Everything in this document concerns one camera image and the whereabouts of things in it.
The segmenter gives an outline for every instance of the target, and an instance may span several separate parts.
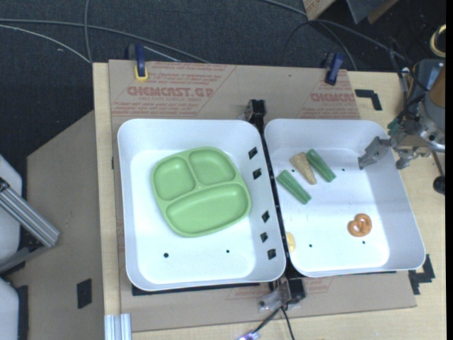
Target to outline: black fabric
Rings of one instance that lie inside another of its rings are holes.
[[[274,0],[303,9],[302,0]],[[0,0],[0,18],[83,23],[86,0]],[[375,24],[355,25],[345,0],[320,18],[388,45],[395,37],[411,63],[433,57],[432,32],[446,23],[446,0],[400,0]],[[88,22],[146,37],[212,63],[317,67],[341,46],[321,26],[294,29],[304,17],[258,0],[91,0]],[[80,27],[7,23],[47,35],[86,54]],[[355,58],[357,68],[391,71],[388,55],[350,33],[331,27]],[[123,59],[141,41],[105,31],[89,32],[93,61]],[[195,60],[153,46],[185,62]],[[146,51],[147,60],[168,60]],[[346,59],[346,69],[352,65]],[[0,27],[0,154],[17,170],[25,158],[93,109],[90,64],[53,42]]]

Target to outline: blue clamp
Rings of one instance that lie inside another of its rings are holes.
[[[148,69],[144,58],[143,45],[135,45],[135,58],[137,60],[137,65],[134,68],[135,79],[138,82],[146,82],[148,79]]]
[[[335,85],[337,82],[338,71],[341,68],[341,65],[345,61],[345,56],[341,53],[335,53],[331,62],[331,68],[327,71],[326,79],[324,81],[327,84]]]

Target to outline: green plate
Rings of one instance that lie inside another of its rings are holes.
[[[247,216],[250,194],[230,158],[214,147],[180,152],[159,161],[151,173],[154,197],[170,228],[198,237]]]

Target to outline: brown donut-shaped object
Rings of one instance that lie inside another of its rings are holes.
[[[371,232],[372,223],[369,215],[357,214],[354,220],[348,223],[348,231],[354,237],[363,237]]]

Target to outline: wooden table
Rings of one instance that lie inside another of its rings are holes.
[[[368,99],[357,100],[357,106],[362,119],[373,120],[385,128],[401,109],[402,98],[397,75],[375,72],[348,72],[348,75],[354,89],[372,89],[379,94],[383,111],[375,111]],[[104,310],[106,315],[119,315],[121,299],[115,189],[111,169],[113,137],[108,64],[93,65],[93,82]],[[291,319],[296,339],[446,339],[445,197],[432,189],[432,182],[438,176],[437,167],[432,158],[416,159],[410,167],[401,171],[401,176],[436,278],[432,283],[421,285],[421,295],[417,296],[417,307],[414,308]],[[133,334],[133,339],[232,340],[257,325],[253,322],[137,332]],[[262,339],[290,339],[287,324],[281,319],[271,321],[260,334]]]

